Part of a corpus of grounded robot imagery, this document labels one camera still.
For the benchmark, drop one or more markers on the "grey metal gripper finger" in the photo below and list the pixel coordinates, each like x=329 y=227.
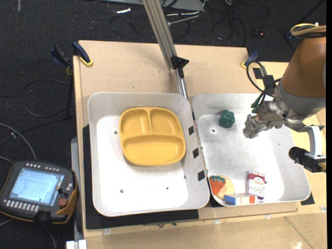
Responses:
x=249 y=124
x=255 y=133

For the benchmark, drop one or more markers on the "yellow divided plate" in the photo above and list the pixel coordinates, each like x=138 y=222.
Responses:
x=153 y=146

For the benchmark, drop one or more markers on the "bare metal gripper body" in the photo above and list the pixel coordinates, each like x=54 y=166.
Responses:
x=271 y=115

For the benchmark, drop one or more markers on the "black cylinder on white bracket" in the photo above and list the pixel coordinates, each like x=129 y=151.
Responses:
x=307 y=159

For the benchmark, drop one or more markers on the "blue white orange carton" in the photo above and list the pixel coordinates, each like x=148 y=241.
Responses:
x=240 y=199

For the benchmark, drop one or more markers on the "pale wood board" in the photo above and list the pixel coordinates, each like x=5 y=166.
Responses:
x=124 y=69

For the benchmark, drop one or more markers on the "green toy pepper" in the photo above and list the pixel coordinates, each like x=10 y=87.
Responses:
x=226 y=119

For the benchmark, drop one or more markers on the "red and white carton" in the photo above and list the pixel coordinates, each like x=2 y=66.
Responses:
x=256 y=185

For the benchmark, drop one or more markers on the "thin rod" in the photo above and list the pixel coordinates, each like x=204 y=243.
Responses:
x=183 y=88

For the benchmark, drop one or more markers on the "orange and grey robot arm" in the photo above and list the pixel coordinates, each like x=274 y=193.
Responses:
x=306 y=69

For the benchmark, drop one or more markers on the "white plastic tray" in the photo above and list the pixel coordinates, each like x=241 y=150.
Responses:
x=145 y=185
x=243 y=157

